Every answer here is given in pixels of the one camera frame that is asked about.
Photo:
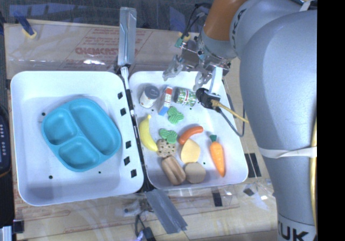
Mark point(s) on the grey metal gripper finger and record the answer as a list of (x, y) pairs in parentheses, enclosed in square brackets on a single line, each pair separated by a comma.
[(172, 69), (201, 79)]

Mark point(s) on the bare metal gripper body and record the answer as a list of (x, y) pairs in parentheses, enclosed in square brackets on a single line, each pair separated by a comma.
[(192, 58)]

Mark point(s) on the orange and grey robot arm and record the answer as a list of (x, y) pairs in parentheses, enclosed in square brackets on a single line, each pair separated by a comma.
[(277, 72)]

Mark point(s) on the green printed can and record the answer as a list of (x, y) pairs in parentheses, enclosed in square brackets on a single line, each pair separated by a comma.
[(185, 96)]

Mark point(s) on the red white blue carton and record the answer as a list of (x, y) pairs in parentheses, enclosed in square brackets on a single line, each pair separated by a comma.
[(166, 99)]

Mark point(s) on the white can with grey lid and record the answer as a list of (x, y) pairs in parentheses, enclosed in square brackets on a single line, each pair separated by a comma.
[(148, 97)]

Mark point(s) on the green toy broccoli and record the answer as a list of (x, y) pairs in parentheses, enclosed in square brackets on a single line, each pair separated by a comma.
[(175, 116), (168, 135)]

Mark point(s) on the orange sausage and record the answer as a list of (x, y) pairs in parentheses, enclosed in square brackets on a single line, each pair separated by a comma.
[(190, 134)]

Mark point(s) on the yellow banana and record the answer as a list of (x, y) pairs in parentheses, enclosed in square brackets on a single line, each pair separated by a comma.
[(145, 133)]

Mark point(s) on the orange carrot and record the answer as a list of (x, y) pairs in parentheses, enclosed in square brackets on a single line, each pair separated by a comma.
[(217, 155)]

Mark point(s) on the chocolate chip biscuit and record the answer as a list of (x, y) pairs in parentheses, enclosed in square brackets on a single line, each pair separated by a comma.
[(165, 149)]

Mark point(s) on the white plastic tray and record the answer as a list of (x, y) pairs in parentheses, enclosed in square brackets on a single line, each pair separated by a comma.
[(29, 137), (229, 164)]

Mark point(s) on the tan hot dog bun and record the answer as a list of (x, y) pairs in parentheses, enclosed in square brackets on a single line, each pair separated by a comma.
[(173, 170)]

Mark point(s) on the brown cardboard board red print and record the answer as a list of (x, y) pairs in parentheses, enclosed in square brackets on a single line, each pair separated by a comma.
[(81, 43)]

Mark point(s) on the blue divided plate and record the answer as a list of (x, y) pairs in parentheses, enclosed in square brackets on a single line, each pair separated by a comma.
[(89, 126)]

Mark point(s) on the black cylinder on white bracket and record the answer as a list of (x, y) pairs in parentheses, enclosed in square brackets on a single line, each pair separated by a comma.
[(207, 98)]

